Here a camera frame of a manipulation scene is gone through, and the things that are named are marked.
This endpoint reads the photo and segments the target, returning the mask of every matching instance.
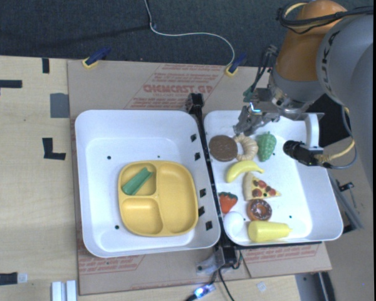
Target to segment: toy pizza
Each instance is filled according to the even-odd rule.
[[[245,173],[243,181],[245,201],[252,199],[264,199],[281,196],[281,193],[272,188],[269,184],[257,178],[251,172]]]

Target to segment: banana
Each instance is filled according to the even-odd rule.
[[[234,163],[227,171],[226,181],[227,183],[232,182],[241,173],[244,172],[260,172],[263,173],[264,169],[260,168],[254,161],[239,161]]]

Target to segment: yellow plate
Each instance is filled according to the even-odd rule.
[[[134,195],[123,192],[142,169],[152,175]],[[192,175],[170,161],[140,161],[126,165],[118,176],[118,204],[125,227],[143,236],[182,235],[198,220],[198,203]]]

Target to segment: cardboard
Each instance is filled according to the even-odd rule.
[[[252,85],[257,68],[240,67],[233,77],[223,66],[99,61],[90,70],[81,60],[68,61],[71,148],[78,244],[80,295],[206,283],[209,275],[196,265],[208,259],[213,248],[153,255],[97,258],[86,250],[81,237],[78,169],[74,123],[89,109],[185,110],[190,93],[204,96],[204,114],[213,110],[240,110],[243,92]],[[268,74],[259,81],[265,87]],[[274,246],[241,250],[243,265],[227,270],[225,280],[261,278],[332,268],[325,244]]]

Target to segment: white cable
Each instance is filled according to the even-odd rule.
[[[149,5],[148,5],[148,2],[147,0],[144,0],[145,2],[145,7],[146,7],[146,11],[148,12],[148,16],[149,16],[149,26],[150,26],[150,30],[152,30],[155,34],[159,34],[161,36],[166,36],[166,37],[182,37],[182,36],[192,36],[192,35],[206,35],[206,36],[212,36],[212,37],[216,37],[216,38],[219,38],[219,39],[222,39],[225,43],[227,43],[227,45],[230,47],[231,51],[232,51],[232,58],[231,58],[231,61],[226,65],[226,66],[229,66],[232,64],[232,62],[234,61],[235,59],[235,51],[234,51],[234,48],[232,47],[232,44],[230,44],[230,42],[225,39],[224,37],[222,36],[219,36],[218,34],[214,34],[214,33],[205,33],[205,32],[198,32],[198,33],[179,33],[179,34],[170,34],[170,33],[160,33],[158,32],[152,25],[152,14],[150,13],[150,9],[149,9]]]

